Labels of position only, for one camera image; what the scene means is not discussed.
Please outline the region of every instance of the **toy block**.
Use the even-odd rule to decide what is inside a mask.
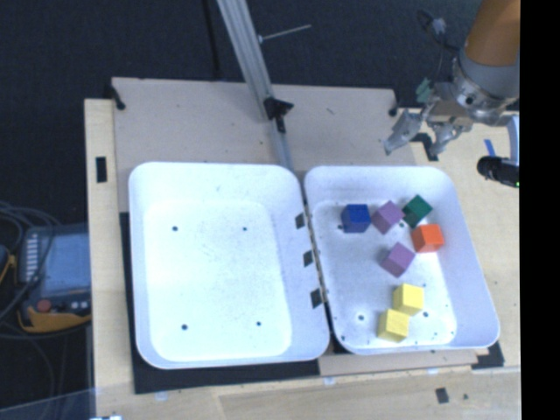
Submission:
[[[403,283],[393,291],[393,309],[414,316],[424,308],[424,288]]]
[[[371,224],[368,206],[365,204],[348,204],[340,216],[342,228],[347,234],[365,232]]]
[[[414,256],[414,252],[398,242],[381,262],[381,267],[398,278],[410,266]]]
[[[418,253],[435,252],[445,244],[438,224],[423,224],[410,234],[414,249]]]
[[[386,234],[398,221],[404,217],[404,212],[393,201],[380,206],[372,215],[371,222],[382,233]]]
[[[432,207],[422,199],[422,196],[416,195],[402,210],[404,211],[404,221],[412,228],[415,228],[431,212]]]
[[[401,342],[409,335],[409,320],[408,314],[388,308],[379,316],[377,337]]]

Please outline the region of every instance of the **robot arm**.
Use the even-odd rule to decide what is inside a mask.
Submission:
[[[483,0],[465,44],[453,60],[451,81],[434,84],[420,113],[402,112],[393,134],[383,143],[386,153],[404,146],[423,123],[436,136],[429,151],[434,156],[474,123],[508,126],[510,137],[514,135],[517,142],[518,118],[513,121],[504,112],[519,98],[520,32],[521,0]],[[518,144],[516,148],[512,154],[518,156]],[[507,165],[518,169],[518,159],[516,164],[512,162],[509,159]]]

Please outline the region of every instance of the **empty white tray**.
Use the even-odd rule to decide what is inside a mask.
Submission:
[[[323,166],[307,173],[304,187],[332,325],[344,348],[380,354],[482,348],[497,340],[494,305],[455,188],[443,172],[419,166]],[[420,224],[439,224],[445,245],[416,254],[396,278],[380,262],[396,242],[414,251],[409,225],[401,222],[386,234],[373,225],[363,234],[346,234],[340,213],[346,204],[367,204],[371,214],[388,200],[403,207],[417,194],[433,207]],[[407,339],[377,338],[379,315],[391,307],[393,289],[402,283],[423,287],[424,308],[410,318]]]
[[[297,178],[279,166],[134,169],[130,239],[143,358],[169,369],[318,358],[330,333],[303,213]]]

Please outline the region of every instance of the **dark background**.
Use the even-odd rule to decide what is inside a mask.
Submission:
[[[204,1],[0,0],[0,201],[88,220],[83,102],[106,96],[111,77],[242,81],[217,4],[207,0],[206,19]],[[263,36],[312,25],[264,42],[273,83],[393,88],[417,107],[439,60],[417,12],[443,18],[461,46],[482,0],[247,1]],[[0,308],[9,296],[0,288]],[[34,344],[56,394],[88,387],[85,331]],[[0,338],[0,409],[49,396],[47,369],[29,340]]]

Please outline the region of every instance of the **wooden table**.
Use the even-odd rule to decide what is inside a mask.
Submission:
[[[476,171],[478,159],[487,155],[485,139],[499,155],[508,155],[508,133],[477,125],[450,143],[438,162],[428,161],[421,143],[386,157],[381,140],[395,122],[388,116],[395,98],[389,89],[275,86],[277,98],[295,104],[286,117],[294,171],[299,176],[315,165],[354,164],[430,165],[446,172],[498,312],[505,364],[473,370],[493,357],[495,351],[486,349],[370,357],[327,352],[319,358],[318,377],[136,395],[119,227],[127,173],[147,159],[276,159],[267,123],[259,121],[242,83],[113,83],[124,111],[111,100],[85,100],[96,415],[119,414],[125,420],[521,418],[519,192],[485,181]],[[138,134],[142,129],[151,133],[147,143],[146,135]],[[169,147],[154,146],[169,138],[175,138]],[[186,148],[189,138],[192,147]],[[200,147],[201,139],[207,146]],[[258,146],[247,155],[249,143]],[[98,173],[103,162],[106,176]],[[438,400],[442,392],[448,402]]]

